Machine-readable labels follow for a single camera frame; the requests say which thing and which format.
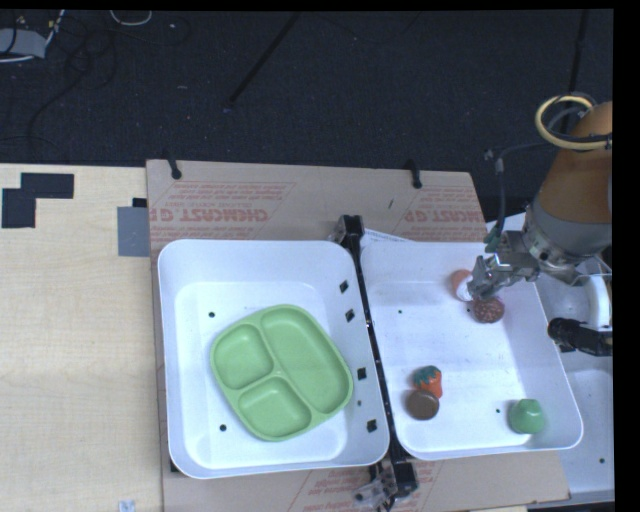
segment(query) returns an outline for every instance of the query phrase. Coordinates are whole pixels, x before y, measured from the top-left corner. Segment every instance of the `green object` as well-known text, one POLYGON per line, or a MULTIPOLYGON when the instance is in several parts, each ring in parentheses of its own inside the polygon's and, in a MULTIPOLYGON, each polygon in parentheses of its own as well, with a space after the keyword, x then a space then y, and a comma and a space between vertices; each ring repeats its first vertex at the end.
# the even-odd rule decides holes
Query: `green object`
POLYGON ((306 310, 279 305, 234 323, 213 342, 216 381, 244 425, 266 441, 307 432, 351 399, 353 378, 306 310))
POLYGON ((540 403, 523 398, 509 409, 509 424, 519 434, 536 434, 544 428, 545 419, 540 403))

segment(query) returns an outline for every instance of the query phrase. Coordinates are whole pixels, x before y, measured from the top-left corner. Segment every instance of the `white tray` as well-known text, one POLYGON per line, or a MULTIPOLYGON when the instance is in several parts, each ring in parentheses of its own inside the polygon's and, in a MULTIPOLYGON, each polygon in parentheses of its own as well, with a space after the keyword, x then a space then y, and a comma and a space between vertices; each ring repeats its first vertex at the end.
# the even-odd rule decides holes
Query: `white tray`
POLYGON ((169 451, 180 471, 216 478, 370 465, 385 455, 386 415, 345 249, 326 241, 179 240, 160 253, 158 274, 169 451), (349 366, 354 390, 331 419, 269 442, 234 413, 216 384, 209 351, 225 327, 279 304, 302 307, 320 323, 349 366))
POLYGON ((480 324, 457 299, 450 275, 470 269, 480 243, 376 242, 361 264, 400 444, 413 456, 438 460, 571 448, 582 420, 535 286, 501 290, 505 316, 480 324), (421 366, 442 372, 440 410, 415 420, 405 409, 411 376, 421 366), (537 399, 543 431, 517 434, 509 406, 537 399))

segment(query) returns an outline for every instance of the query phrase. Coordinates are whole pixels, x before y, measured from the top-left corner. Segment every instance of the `green divided tray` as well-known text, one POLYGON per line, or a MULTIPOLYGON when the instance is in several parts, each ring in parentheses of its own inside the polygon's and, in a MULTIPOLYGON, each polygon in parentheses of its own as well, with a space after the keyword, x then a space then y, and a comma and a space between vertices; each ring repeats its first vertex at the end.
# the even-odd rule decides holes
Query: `green divided tray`
POLYGON ((288 304, 253 313, 222 331, 211 369, 244 425, 266 441, 300 435, 351 399, 349 367, 306 310, 288 304))

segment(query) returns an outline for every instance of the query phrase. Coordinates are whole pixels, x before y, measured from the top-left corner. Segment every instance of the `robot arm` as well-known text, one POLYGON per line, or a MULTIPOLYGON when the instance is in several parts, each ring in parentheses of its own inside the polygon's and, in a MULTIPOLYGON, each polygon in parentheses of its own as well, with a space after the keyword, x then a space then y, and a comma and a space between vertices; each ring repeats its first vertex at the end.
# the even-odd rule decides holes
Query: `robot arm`
POLYGON ((538 131, 560 150, 522 229, 498 233, 495 247, 487 248, 491 254, 477 257, 467 285, 474 299, 487 299, 522 279, 534 281, 541 272, 582 284, 576 267, 611 245, 612 113, 612 102, 594 106, 583 96, 558 96, 541 105, 538 131), (552 132, 543 122, 549 106, 565 101, 588 109, 570 135, 552 132))

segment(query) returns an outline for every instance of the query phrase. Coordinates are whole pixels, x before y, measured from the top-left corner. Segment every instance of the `yellow cable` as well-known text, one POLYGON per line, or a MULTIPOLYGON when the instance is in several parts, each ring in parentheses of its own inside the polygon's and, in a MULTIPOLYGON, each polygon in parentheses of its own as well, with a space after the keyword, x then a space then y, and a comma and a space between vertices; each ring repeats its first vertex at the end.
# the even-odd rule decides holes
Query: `yellow cable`
POLYGON ((552 133, 550 133, 549 130, 547 130, 544 123, 542 122, 542 115, 544 114, 545 110, 549 107, 549 105, 551 105, 552 103, 557 103, 562 101, 573 101, 574 103, 580 103, 581 105, 584 105, 587 108, 593 107, 593 104, 586 98, 583 98, 582 96, 570 96, 570 95, 554 96, 553 98, 548 99, 542 105, 540 105, 540 108, 538 108, 536 112, 536 117, 535 117, 536 128, 538 129, 538 133, 543 139, 545 139, 547 142, 550 142, 554 146, 558 146, 565 149, 574 149, 577 151, 589 151, 592 149, 601 149, 601 148, 610 149, 611 148, 612 142, 613 142, 611 139, 605 140, 605 141, 596 141, 596 142, 572 142, 572 141, 566 141, 566 140, 560 139, 555 135, 553 135, 552 133))

